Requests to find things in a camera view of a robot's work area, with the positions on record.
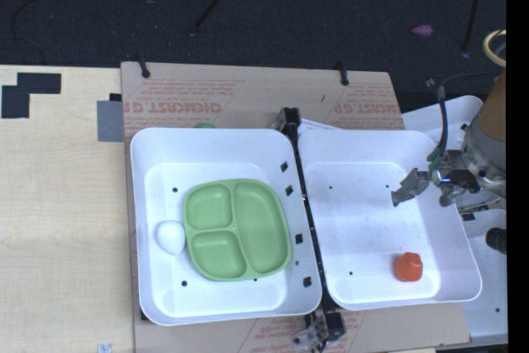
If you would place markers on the black cylinder on white bracket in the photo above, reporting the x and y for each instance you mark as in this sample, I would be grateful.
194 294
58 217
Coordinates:
497 239

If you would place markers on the pink toy grapes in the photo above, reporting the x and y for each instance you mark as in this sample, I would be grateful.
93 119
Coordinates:
422 31

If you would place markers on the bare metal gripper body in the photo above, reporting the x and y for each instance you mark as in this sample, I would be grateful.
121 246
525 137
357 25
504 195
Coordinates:
467 179

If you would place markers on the white plastic tray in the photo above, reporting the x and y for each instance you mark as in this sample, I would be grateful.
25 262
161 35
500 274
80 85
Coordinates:
165 301
355 219

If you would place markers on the thin black and white rod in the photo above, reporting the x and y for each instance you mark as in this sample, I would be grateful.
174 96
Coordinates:
308 202

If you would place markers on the white pear-shaped toy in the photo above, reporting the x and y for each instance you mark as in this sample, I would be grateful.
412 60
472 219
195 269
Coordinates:
171 235

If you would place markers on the green divided plate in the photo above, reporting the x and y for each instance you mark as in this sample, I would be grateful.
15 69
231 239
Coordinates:
256 227

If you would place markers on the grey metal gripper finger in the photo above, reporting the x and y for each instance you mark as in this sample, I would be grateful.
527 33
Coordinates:
448 199
409 187

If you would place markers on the orange toy fruit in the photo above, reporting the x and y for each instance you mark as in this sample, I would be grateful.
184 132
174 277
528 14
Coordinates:
408 267

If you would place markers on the brown cardboard board, red print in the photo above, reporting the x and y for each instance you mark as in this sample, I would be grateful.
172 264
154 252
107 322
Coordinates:
256 95

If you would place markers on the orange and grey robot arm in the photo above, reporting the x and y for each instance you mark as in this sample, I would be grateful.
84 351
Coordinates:
492 111

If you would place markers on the small green toy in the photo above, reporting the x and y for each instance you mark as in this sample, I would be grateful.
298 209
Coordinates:
205 125

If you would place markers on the white paper sheet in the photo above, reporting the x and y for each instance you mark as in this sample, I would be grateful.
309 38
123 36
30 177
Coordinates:
318 125

